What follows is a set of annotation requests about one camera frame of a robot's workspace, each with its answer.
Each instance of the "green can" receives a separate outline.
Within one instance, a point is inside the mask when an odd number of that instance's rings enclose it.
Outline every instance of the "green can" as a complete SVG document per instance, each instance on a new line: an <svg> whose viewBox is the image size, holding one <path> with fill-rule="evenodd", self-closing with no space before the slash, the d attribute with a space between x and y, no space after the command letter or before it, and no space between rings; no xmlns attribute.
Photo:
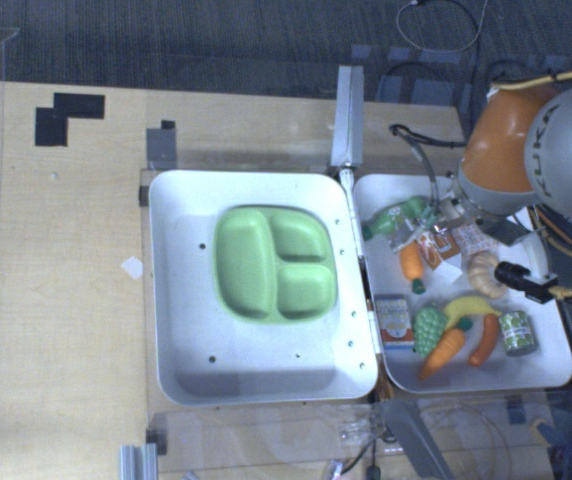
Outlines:
<svg viewBox="0 0 572 480"><path fill-rule="evenodd" d="M533 352L537 345L524 311L513 311L499 317L504 349L509 357L518 357Z"/></svg>

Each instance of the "wooden surface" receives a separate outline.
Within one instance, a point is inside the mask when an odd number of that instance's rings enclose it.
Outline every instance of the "wooden surface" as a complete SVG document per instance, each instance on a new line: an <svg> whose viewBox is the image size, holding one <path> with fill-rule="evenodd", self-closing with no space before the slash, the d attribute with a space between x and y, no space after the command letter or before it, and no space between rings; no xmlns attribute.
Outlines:
<svg viewBox="0 0 572 480"><path fill-rule="evenodd" d="M54 92L104 94L105 119L71 119L68 147L35 147L35 108L52 107ZM120 266L142 258L146 128L176 121L180 166L301 169L307 159L323 170L335 104L7 83L0 107L0 479L115 479L120 445L141 445L148 424L143 282ZM378 169L422 173L390 137L393 121L461 138L454 109L367 103L365 156ZM430 155L438 174L460 157ZM529 478L550 478L543 448L528 450L529 471L544 475ZM405 458L390 460L388 477L410 474ZM198 474L318 479L325 464Z"/></svg>

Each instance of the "green divided plate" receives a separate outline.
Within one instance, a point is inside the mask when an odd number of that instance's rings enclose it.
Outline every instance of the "green divided plate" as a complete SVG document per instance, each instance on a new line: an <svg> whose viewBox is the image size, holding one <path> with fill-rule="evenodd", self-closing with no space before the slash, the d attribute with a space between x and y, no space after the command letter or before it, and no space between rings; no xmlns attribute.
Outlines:
<svg viewBox="0 0 572 480"><path fill-rule="evenodd" d="M263 323L301 322L328 312L337 273L324 225L301 210L243 206L215 231L219 297L234 315Z"/></svg>

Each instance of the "orange carrot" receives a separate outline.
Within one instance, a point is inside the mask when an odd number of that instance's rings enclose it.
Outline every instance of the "orange carrot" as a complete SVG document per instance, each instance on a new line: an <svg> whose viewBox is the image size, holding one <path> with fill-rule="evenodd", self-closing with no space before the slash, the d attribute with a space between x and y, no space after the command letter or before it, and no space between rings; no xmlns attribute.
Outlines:
<svg viewBox="0 0 572 480"><path fill-rule="evenodd" d="M413 293L424 293L426 290L422 283L424 265L417 242L411 242L399 251L399 264L402 267L404 277L413 283Z"/></svg>
<svg viewBox="0 0 572 480"><path fill-rule="evenodd" d="M484 317L484 332L475 352L468 358L471 366L481 366L490 357L499 336L499 319L492 314Z"/></svg>
<svg viewBox="0 0 572 480"><path fill-rule="evenodd" d="M448 329L442 334L437 346L428 354L419 372L419 379L424 380L441 370L466 343L464 331L457 327Z"/></svg>

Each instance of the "sausage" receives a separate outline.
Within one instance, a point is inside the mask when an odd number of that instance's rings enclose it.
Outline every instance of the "sausage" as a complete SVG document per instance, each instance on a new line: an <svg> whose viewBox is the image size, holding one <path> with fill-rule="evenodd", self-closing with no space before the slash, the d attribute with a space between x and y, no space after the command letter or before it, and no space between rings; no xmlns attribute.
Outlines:
<svg viewBox="0 0 572 480"><path fill-rule="evenodd" d="M488 314L484 316L484 331L482 339L475 351L468 358L468 364L471 366L481 366L490 357L497 344L499 337L499 319L493 315Z"/></svg>

